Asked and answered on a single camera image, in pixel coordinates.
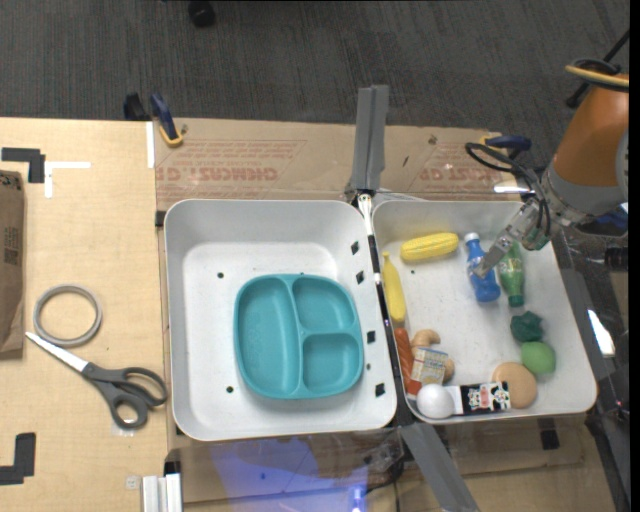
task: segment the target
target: white container lid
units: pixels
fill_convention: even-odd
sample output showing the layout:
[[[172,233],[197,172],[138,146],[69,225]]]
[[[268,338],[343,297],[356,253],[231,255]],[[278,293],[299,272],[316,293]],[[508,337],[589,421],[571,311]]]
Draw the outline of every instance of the white container lid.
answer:
[[[467,233],[464,235],[464,243],[466,244],[469,240],[480,240],[480,235],[475,232]]]

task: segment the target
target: yellow corn toy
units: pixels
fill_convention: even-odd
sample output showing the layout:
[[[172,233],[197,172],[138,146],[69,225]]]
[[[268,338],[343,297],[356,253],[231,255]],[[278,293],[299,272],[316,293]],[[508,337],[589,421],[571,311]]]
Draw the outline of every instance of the yellow corn toy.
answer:
[[[384,258],[382,281],[384,283],[387,306],[389,307],[389,316],[391,316],[394,324],[399,325],[404,322],[404,317],[407,314],[407,305],[404,302],[400,274],[398,274],[398,269],[396,269],[389,260],[389,253],[387,251],[382,253],[382,257]]]
[[[400,257],[404,261],[421,261],[434,256],[442,256],[458,248],[455,233],[435,233],[413,238],[400,246]]]

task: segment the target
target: blue plastic plate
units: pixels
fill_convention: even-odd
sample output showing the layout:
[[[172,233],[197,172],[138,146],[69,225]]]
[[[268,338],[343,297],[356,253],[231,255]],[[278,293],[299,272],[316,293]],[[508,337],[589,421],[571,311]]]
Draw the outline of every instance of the blue plastic plate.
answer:
[[[362,333],[349,293],[337,282],[273,274],[247,282],[234,310],[240,373],[270,398],[320,398],[360,378]]]

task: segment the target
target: metal bracket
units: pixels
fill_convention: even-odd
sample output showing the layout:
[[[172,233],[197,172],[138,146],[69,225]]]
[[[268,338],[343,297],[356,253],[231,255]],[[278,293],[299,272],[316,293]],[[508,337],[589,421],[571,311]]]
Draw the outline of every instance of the metal bracket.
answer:
[[[447,453],[438,433],[428,423],[400,428],[400,434],[418,463],[420,471],[447,512],[480,510]]]
[[[182,512],[182,483],[180,473],[168,473],[142,478],[142,512]]]
[[[389,110],[389,86],[372,85],[358,91],[356,140],[347,193],[380,188],[384,170],[384,127]]]

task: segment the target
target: roll of tape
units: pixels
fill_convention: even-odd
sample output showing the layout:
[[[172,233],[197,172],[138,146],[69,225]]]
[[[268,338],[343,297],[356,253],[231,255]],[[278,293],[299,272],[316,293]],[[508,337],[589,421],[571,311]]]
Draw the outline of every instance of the roll of tape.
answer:
[[[51,334],[49,334],[44,329],[44,327],[42,327],[42,324],[40,322],[40,315],[42,314],[42,308],[45,306],[45,304],[49,302],[49,300],[51,300],[56,295],[60,295],[62,293],[76,293],[78,295],[82,295],[91,303],[91,306],[95,311],[96,317],[93,321],[93,324],[91,325],[91,327],[87,332],[78,336],[77,338],[72,338],[72,339],[56,338],[55,336],[52,336]],[[60,347],[76,347],[78,345],[82,345],[83,343],[86,343],[96,335],[96,333],[98,332],[98,329],[100,329],[101,324],[102,324],[102,307],[98,302],[98,298],[88,288],[85,288],[84,286],[80,286],[77,284],[61,284],[58,286],[54,286],[53,288],[49,288],[36,301],[36,305],[33,310],[33,327],[35,331],[38,333],[39,336],[43,337],[47,341],[50,341],[54,345],[58,345]]]

